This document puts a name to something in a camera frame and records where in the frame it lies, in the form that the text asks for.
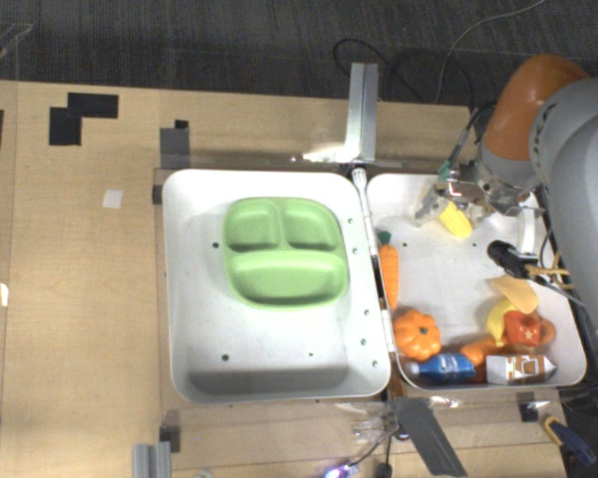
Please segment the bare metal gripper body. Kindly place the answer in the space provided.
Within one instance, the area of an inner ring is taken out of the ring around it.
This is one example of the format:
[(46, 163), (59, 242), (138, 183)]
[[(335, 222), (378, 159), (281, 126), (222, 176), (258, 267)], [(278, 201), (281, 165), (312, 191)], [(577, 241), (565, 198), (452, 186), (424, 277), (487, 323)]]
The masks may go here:
[(504, 182), (478, 161), (449, 172), (446, 194), (457, 205), (479, 206), (502, 215), (515, 215), (529, 197), (527, 190)]

